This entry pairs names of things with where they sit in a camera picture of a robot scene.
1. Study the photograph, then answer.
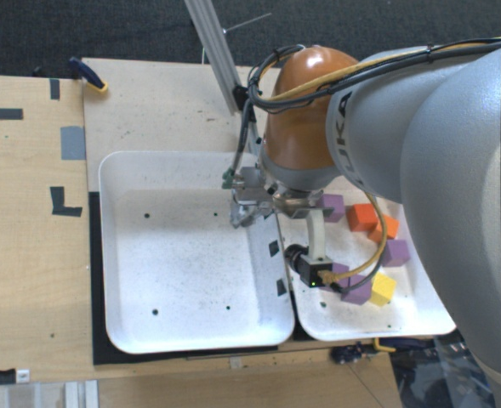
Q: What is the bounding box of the pale wood board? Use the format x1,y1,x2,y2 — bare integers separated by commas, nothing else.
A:
82,57,436,382

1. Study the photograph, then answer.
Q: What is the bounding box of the white plastic tray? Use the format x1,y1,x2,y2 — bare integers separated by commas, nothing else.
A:
98,150,296,355
275,184,458,343

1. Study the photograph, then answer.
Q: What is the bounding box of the black cylinder on white bracket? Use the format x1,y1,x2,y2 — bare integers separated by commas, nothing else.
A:
283,208,334,289

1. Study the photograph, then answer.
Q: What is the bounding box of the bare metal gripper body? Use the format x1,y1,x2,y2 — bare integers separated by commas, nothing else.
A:
231,166,325,221

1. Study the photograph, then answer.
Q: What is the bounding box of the black block with thin wires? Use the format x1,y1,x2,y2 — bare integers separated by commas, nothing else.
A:
231,83,251,111

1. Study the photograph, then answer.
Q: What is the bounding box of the yellow cube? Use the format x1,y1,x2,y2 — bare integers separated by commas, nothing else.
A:
368,272,398,308

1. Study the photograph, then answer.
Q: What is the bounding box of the orange cube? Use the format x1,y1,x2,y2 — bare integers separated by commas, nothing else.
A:
345,203,379,233
367,213,401,245

